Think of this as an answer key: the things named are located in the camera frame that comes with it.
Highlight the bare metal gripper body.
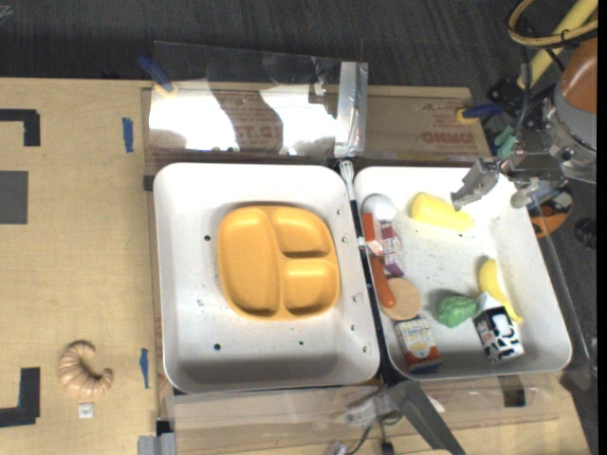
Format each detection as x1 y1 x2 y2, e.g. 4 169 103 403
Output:
500 111 598 185

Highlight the yellow banana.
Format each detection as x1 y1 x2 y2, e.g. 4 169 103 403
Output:
477 257 524 324

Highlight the white plastic tray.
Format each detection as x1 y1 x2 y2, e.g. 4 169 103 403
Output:
152 161 382 394
353 165 574 382

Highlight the white rounded bottle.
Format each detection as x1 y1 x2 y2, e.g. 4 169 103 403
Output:
360 192 398 223

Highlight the purple and white packet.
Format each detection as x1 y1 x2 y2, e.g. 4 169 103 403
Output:
377 220 407 279

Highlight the green toy broccoli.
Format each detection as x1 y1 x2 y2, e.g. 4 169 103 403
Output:
434 293 479 330

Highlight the orange toy sausage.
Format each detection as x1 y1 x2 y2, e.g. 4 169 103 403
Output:
360 212 398 310

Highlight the tan round biscuit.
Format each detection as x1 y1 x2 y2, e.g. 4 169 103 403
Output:
385 276 423 322

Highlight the black and white milk carton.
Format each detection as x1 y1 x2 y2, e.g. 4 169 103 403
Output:
471 292 525 365

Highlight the orange and white carton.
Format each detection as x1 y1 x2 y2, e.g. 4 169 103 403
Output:
394 316 444 375

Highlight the orange divided plate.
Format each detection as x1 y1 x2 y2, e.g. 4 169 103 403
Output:
216 204 342 321

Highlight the beige toy croissant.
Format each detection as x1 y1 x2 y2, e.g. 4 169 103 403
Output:
57 339 116 402

